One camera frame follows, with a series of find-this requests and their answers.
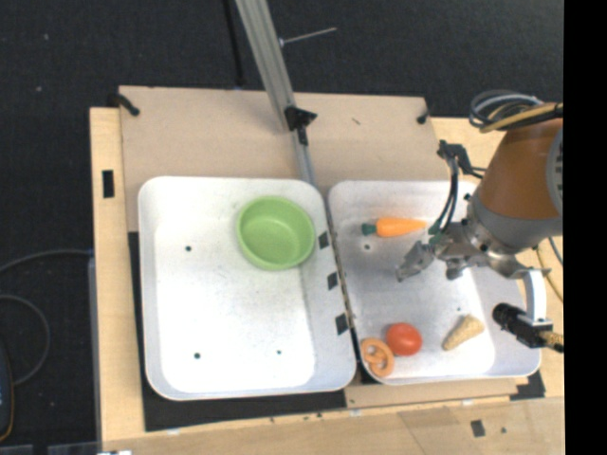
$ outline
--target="red ball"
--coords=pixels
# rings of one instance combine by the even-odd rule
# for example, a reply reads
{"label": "red ball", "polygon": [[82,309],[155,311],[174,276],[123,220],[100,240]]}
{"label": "red ball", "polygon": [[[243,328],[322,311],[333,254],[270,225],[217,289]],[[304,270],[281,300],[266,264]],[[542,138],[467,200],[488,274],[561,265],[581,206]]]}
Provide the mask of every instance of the red ball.
{"label": "red ball", "polygon": [[395,323],[386,334],[386,343],[395,355],[414,355],[419,352],[423,339],[410,323]]}

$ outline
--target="bowl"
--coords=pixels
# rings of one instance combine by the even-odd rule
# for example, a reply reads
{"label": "bowl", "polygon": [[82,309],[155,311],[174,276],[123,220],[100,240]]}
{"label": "bowl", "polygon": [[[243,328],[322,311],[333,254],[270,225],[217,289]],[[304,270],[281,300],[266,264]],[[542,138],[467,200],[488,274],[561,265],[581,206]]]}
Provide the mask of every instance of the bowl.
{"label": "bowl", "polygon": [[314,249],[316,232],[310,216],[294,202],[264,196],[238,214],[236,232],[245,257],[266,270],[301,264]]}

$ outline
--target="white tray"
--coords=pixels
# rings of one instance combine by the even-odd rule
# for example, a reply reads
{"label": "white tray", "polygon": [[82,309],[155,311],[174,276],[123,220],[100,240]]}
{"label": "white tray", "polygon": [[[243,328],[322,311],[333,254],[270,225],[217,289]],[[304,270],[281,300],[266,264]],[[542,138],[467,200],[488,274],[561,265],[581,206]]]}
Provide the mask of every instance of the white tray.
{"label": "white tray", "polygon": [[[299,267],[268,272],[241,254],[240,208],[290,199],[319,239]],[[324,202],[299,180],[157,177],[139,192],[145,366],[174,400],[336,391],[356,359]]]}
{"label": "white tray", "polygon": [[[363,223],[382,216],[423,219],[429,228],[444,207],[449,188],[450,183],[442,181],[348,181],[329,193],[336,247],[358,339],[384,339],[389,325],[396,322],[411,323],[424,339],[419,353],[396,358],[391,375],[378,378],[369,371],[381,383],[516,377],[532,374],[540,366],[540,351],[502,332],[491,317],[493,307],[502,301],[523,307],[516,282],[489,268],[467,269],[461,278],[449,281],[445,264],[435,260],[428,269],[399,283],[395,269],[417,240],[428,241],[427,230],[397,238],[364,236],[360,230]],[[474,189],[469,182],[460,182],[453,221],[465,216],[467,202],[462,197]],[[447,332],[468,313],[481,319],[487,329],[457,349],[443,351]]]}

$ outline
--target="wooden table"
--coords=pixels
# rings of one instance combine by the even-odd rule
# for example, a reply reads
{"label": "wooden table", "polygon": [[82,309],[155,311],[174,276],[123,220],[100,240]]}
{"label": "wooden table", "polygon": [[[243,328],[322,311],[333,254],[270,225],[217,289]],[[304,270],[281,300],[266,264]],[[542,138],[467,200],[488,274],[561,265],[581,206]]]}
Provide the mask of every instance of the wooden table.
{"label": "wooden table", "polygon": [[[341,102],[342,98],[335,97],[335,103]],[[331,107],[332,99],[331,95],[322,96],[322,102],[328,108]],[[356,99],[357,106],[365,105],[363,97]],[[385,115],[388,121],[398,119],[398,116],[394,116],[394,99],[386,99],[386,105],[392,113],[391,117]],[[382,101],[374,97],[371,103],[374,113],[381,117]],[[438,443],[437,440],[445,440],[444,437],[434,440],[436,437],[427,436],[424,439],[425,445],[420,442],[423,438],[420,433],[425,433],[422,428],[431,426],[432,423],[436,426],[460,427],[458,429],[461,431],[460,425],[464,423],[462,420],[470,415],[475,416],[479,410],[492,412],[492,415],[487,416],[492,416],[494,421],[508,419],[514,423],[512,412],[517,408],[513,407],[518,405],[510,402],[509,396],[526,379],[461,381],[400,388],[361,385],[355,381],[346,388],[347,409],[321,413],[321,416],[313,413],[146,432],[127,244],[129,229],[121,124],[118,109],[90,110],[100,423],[105,449],[134,449],[138,446],[145,453],[160,453],[163,450],[166,453],[169,450],[175,452],[175,447],[178,446],[180,453],[199,453],[203,446],[210,452],[221,449],[221,453],[257,453],[278,443],[281,449],[276,453],[366,453],[366,446],[369,453],[392,453],[391,450],[401,453],[404,449],[416,453],[415,450],[421,446],[426,449]],[[472,163],[478,166],[488,164],[501,138],[498,134],[481,136],[465,119],[460,118],[433,118],[432,127],[436,138],[463,143]],[[112,171],[115,184],[111,200],[103,197],[103,173],[107,171]],[[554,266],[550,280],[562,292],[562,269],[557,265],[547,242],[540,246],[540,254],[545,263]],[[533,251],[521,255],[520,259],[525,264],[539,264],[539,256]],[[562,332],[562,303],[555,295],[552,284],[547,285],[548,314],[555,321],[555,330]],[[537,429],[543,427],[545,432],[543,431],[542,437],[552,437],[551,446],[558,446],[564,436],[562,355],[544,350],[541,373],[546,398],[529,402],[524,414],[517,411],[517,436],[522,436],[521,433],[524,432],[527,443],[536,443],[533,440],[538,439]],[[553,409],[538,407],[541,403],[551,404]],[[445,415],[445,410],[449,411],[449,416]],[[422,411],[427,418],[419,417]],[[536,431],[533,433],[528,431],[528,417],[532,413],[537,415],[534,415]],[[495,437],[494,442],[487,442],[483,449],[492,448],[490,443],[503,444],[505,440],[504,437]]]}

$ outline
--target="toy donut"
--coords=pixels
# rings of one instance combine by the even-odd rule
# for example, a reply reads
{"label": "toy donut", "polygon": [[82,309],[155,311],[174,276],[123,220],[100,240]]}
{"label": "toy donut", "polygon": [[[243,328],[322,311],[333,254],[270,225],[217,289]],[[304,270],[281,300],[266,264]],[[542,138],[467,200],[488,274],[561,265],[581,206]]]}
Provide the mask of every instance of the toy donut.
{"label": "toy donut", "polygon": [[395,368],[395,355],[385,342],[378,338],[365,338],[361,343],[362,358],[369,363],[369,369],[378,377],[390,375]]}

